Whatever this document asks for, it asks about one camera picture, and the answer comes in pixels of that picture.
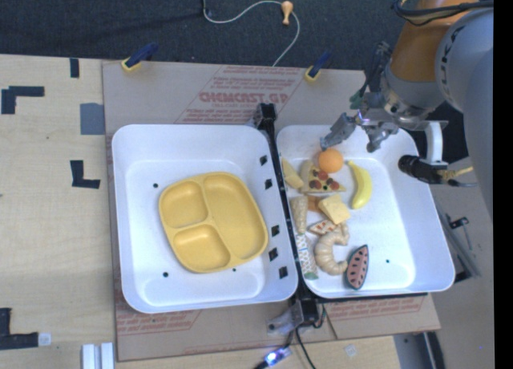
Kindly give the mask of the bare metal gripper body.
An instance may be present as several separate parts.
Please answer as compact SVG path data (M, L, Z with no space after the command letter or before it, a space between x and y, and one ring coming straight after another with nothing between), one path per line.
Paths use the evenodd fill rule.
M356 92L354 109L359 124L366 127L394 125L408 130L417 130L426 117L434 111L432 107L419 107L401 99L396 92Z

